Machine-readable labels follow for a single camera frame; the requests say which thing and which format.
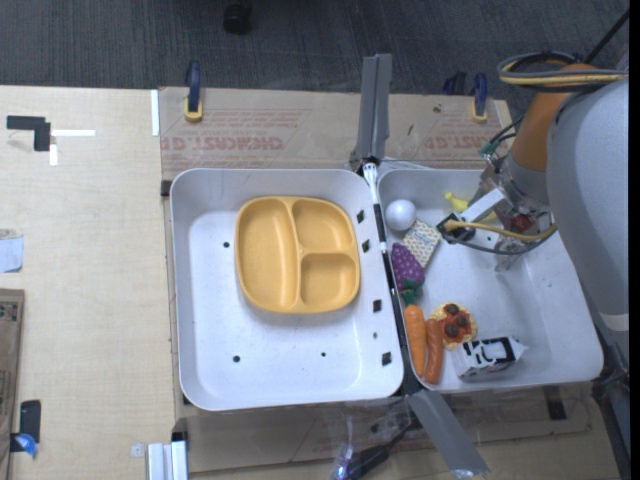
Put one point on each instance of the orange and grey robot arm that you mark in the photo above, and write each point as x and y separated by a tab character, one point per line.
590	168

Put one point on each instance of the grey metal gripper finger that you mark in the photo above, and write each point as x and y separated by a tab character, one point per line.
523	246
504	255

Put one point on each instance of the white ball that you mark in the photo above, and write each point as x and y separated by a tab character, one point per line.
400	214

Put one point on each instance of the black cylinder on white bracket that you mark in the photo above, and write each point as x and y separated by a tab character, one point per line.
462	223

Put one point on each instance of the yellow pasta with meatballs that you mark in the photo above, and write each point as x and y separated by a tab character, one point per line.
452	325

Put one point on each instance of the brown cardboard board, red print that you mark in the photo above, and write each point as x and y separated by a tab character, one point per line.
280	133

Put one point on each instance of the yellow banana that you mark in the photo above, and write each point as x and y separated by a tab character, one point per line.
456	201

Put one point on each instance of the yellow divided plate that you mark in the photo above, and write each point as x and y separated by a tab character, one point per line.
280	253

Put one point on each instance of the white plastic tray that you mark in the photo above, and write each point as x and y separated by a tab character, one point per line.
280	358
525	308

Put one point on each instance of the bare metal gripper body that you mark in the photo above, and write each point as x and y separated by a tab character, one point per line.
525	213

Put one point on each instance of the white patterned packet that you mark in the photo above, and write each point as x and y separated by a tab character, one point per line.
421	240

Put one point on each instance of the black and white carton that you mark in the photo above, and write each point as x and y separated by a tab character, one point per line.
487	358

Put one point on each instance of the thin black and white rod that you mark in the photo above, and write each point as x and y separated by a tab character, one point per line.
381	228

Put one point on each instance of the purple grapes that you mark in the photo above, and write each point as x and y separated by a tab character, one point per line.
406	268

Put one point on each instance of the orange sausage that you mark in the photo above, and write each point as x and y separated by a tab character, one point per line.
434	353

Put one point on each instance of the orange carrot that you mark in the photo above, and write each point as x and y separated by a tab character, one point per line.
415	335

